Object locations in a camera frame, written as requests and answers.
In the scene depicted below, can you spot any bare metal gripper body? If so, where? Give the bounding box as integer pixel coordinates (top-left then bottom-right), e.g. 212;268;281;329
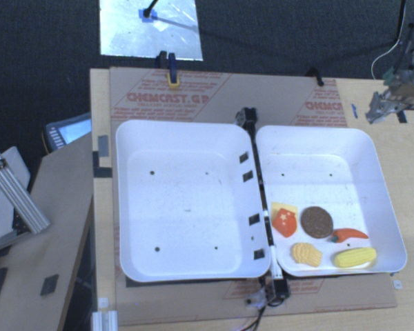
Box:
386;68;414;110

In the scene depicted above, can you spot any orange carton with star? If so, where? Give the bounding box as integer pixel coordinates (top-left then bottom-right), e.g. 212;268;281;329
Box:
271;208;298;239

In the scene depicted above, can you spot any yellow cheese slice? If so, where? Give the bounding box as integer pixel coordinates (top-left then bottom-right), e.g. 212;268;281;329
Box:
270;201;299;221

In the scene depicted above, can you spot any yellow crinkled chip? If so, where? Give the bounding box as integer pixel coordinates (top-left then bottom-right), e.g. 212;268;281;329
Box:
290;241;324;268

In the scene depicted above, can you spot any yellow corn cob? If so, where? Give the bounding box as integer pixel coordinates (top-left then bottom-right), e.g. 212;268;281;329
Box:
333;246;378;269

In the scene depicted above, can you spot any white plastic tray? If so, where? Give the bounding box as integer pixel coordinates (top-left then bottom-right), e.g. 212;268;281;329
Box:
115;119;273;283
255;125;408;278

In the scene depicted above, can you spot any orange chili pepper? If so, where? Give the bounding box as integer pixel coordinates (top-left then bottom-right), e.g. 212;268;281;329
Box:
331;228;370;244

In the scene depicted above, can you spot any brown cardboard board red print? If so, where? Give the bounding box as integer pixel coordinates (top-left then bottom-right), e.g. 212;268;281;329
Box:
108;66;398;325

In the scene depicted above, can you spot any brown round patty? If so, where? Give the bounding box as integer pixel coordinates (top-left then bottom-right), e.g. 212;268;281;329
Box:
299;205;335;240

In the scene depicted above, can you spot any thin black and white rod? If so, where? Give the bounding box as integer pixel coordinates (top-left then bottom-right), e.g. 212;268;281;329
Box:
245;121;283;279

